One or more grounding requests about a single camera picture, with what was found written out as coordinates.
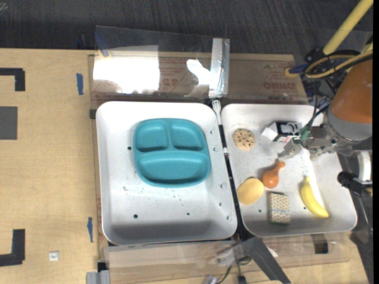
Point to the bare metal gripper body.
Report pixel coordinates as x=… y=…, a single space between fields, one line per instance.
x=319 y=140

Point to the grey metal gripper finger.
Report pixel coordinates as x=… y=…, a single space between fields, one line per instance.
x=285 y=152
x=296 y=145

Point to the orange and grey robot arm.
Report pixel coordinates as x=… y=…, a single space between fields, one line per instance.
x=353 y=99

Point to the black and white carton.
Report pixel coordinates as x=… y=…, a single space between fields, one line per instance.
x=279 y=130

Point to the orange chicken drumstick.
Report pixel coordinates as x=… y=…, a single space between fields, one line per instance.
x=271 y=177

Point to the tan chocolate chip biscuit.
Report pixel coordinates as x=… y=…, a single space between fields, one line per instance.
x=244 y=139

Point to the white plastic tray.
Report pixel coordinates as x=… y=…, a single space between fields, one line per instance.
x=331 y=188
x=165 y=214

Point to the yellow bread roll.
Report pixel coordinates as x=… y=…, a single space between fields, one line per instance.
x=250 y=191

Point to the yellow banana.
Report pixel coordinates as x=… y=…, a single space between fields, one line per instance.
x=311 y=200

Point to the thin black and white rod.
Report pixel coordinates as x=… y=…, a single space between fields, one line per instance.
x=225 y=152

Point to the blue divided plate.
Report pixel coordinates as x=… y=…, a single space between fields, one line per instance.
x=171 y=164

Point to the black cylinder on white bracket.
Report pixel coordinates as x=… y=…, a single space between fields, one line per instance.
x=352 y=183

